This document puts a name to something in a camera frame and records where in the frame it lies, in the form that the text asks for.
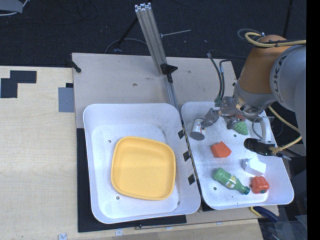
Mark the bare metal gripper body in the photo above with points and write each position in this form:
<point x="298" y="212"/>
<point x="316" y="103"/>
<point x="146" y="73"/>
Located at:
<point x="231" y="107"/>

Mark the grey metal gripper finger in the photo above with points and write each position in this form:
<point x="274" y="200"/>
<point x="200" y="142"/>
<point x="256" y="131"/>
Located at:
<point x="232" y="123"/>
<point x="211" y="117"/>

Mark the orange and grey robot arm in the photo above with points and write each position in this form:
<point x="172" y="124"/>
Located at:
<point x="260" y="69"/>

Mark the green grapes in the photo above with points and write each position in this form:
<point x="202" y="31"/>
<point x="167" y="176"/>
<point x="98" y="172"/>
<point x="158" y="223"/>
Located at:
<point x="242" y="128"/>

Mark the small silver can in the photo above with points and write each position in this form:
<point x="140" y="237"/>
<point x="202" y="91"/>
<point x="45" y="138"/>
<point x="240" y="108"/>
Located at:
<point x="197" y="134"/>

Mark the orange wedge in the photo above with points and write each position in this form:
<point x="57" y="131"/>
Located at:
<point x="220" y="150"/>

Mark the white bottle with grey cap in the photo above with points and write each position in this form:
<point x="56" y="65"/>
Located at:
<point x="255" y="167"/>

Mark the green bottle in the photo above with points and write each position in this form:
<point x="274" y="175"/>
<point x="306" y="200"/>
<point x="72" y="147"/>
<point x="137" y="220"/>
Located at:
<point x="226" y="179"/>

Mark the orange bell pepper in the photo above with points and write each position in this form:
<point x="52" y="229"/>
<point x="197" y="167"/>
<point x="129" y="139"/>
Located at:
<point x="260" y="184"/>

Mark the white plastic tray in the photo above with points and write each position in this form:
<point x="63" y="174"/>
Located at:
<point x="225" y="201"/>
<point x="100" y="159"/>

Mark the yellow plate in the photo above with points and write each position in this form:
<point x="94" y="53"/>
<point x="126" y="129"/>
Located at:
<point x="142" y="167"/>

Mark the black cylinder on white bracket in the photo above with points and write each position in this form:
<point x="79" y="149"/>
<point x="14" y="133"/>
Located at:
<point x="257" y="146"/>

